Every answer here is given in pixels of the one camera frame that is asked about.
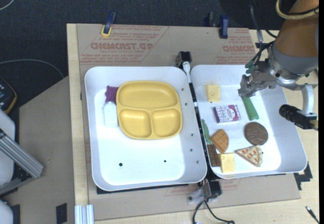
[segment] black floor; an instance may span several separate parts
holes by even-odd
[[[275,13],[276,0],[256,1],[264,27],[279,30],[283,21]],[[0,0],[0,8],[8,2]],[[117,24],[203,26],[212,11],[216,18],[226,14],[229,27],[253,29],[248,4],[249,0],[14,0],[0,10],[0,76],[16,91],[20,107],[61,75],[34,61],[1,63],[42,60],[67,76],[67,23],[104,23],[114,10]]]

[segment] yellow sponge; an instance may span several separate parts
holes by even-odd
[[[223,173],[235,171],[234,153],[219,154]]]
[[[210,103],[221,101],[221,86],[218,84],[205,85],[207,100]]]

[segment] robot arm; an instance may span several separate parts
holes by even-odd
[[[249,75],[242,76],[238,94],[251,97],[255,92],[267,87],[275,88],[277,84],[300,90],[303,109],[284,105],[279,113],[303,129],[318,130],[317,115],[311,112],[313,88],[317,85],[299,85],[296,81],[318,68],[319,0],[297,0],[288,14],[281,11],[281,1],[277,1],[276,10],[285,18],[282,28],[275,41],[260,49],[246,65]],[[259,61],[264,49],[268,50],[268,58]]]

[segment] yellow plate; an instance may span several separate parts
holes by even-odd
[[[182,128],[178,93],[165,82],[126,82],[118,88],[116,105],[119,126],[131,138],[166,139]]]

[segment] pizza slice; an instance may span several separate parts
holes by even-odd
[[[262,150],[259,145],[238,149],[235,151],[237,155],[244,158],[255,166],[261,166],[262,163]]]

